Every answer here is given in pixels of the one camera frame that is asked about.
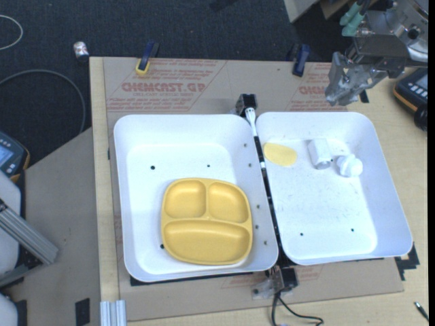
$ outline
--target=black floor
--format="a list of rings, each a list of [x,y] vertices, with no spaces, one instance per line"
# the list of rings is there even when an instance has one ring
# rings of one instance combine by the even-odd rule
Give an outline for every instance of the black floor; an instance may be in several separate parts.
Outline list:
[[[0,15],[17,20],[22,39],[0,50],[0,130],[19,140],[34,164],[78,134],[82,105],[90,127],[88,65],[73,44],[85,41],[91,56],[140,57],[148,40],[161,58],[285,60],[294,43],[311,46],[310,61],[330,62],[349,40],[338,18],[325,20],[314,5],[290,23],[283,0],[0,0]],[[0,18],[0,48],[19,28]],[[21,71],[26,73],[2,83]]]

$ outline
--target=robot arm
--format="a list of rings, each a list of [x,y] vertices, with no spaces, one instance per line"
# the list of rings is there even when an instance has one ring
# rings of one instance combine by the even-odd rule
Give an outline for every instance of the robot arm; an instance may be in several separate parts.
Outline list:
[[[392,0],[385,12],[355,5],[342,17],[343,35],[352,37],[345,54],[335,52],[326,100],[348,105],[385,77],[397,78],[405,67],[428,66],[429,0]]]

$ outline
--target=black pen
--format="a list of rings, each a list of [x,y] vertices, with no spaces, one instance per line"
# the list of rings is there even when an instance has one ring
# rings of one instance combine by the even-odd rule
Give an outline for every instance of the black pen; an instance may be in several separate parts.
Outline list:
[[[423,309],[421,304],[419,302],[414,302],[414,304],[417,307],[417,309],[419,310],[419,312],[421,313],[421,315],[423,315],[425,317],[425,319],[427,321],[429,321],[429,315],[426,314],[426,311]]]

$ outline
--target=multimeter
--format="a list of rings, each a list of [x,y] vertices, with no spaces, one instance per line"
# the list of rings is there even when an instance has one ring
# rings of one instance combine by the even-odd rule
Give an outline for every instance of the multimeter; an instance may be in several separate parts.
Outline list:
[[[428,68],[420,68],[401,79],[393,89],[400,104],[414,115],[414,123],[428,131]]]
[[[27,168],[30,153],[17,140],[0,131],[0,170],[13,182]]]

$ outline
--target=blue clamp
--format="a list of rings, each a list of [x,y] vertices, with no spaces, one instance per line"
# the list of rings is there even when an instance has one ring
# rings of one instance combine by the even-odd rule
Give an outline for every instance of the blue clamp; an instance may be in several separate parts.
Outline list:
[[[311,52],[310,46],[306,44],[302,44],[299,48],[298,55],[296,57],[296,61],[293,66],[293,75],[302,77],[304,75],[305,62]]]
[[[145,75],[150,67],[150,58],[154,58],[157,55],[160,44],[155,41],[148,41],[145,51],[143,51],[142,59],[139,59],[136,65],[136,74]]]

